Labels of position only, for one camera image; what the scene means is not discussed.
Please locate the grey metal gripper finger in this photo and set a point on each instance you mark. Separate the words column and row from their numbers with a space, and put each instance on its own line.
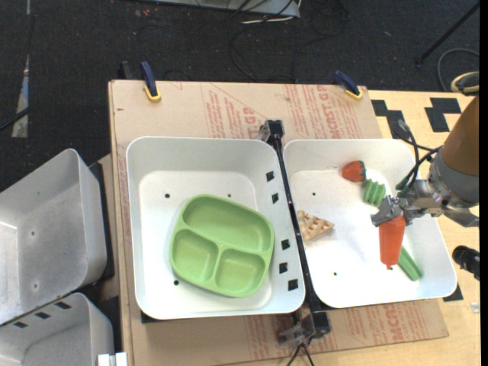
column 408, row 218
column 384, row 212

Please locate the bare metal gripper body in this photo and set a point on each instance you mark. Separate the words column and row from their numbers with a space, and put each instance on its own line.
column 423, row 198

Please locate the orange-red squeeze bottle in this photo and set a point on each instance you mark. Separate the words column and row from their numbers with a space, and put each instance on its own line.
column 391, row 242

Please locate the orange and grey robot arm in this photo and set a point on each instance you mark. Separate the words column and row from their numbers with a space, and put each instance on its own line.
column 461, row 143

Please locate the green ribbed toy vegetable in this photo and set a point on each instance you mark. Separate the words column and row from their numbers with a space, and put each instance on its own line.
column 375, row 192

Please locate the green toy celery stick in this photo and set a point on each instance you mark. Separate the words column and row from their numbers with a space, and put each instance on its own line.
column 411, row 266

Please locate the red strawberry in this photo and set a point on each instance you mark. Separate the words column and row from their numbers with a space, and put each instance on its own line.
column 352, row 171

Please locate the white plastic tray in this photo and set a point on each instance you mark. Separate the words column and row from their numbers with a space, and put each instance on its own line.
column 350, row 273
column 160, row 166
column 57, row 338
column 49, row 219

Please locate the tan waffle slice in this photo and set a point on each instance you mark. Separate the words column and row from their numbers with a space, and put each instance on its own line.
column 312, row 227

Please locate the thin black rod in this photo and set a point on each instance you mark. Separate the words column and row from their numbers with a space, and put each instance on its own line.
column 295, row 212

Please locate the green divided plate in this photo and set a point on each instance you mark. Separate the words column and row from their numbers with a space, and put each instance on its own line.
column 225, row 219

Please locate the brown cardboard board red print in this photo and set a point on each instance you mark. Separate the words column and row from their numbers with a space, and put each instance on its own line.
column 183, row 105

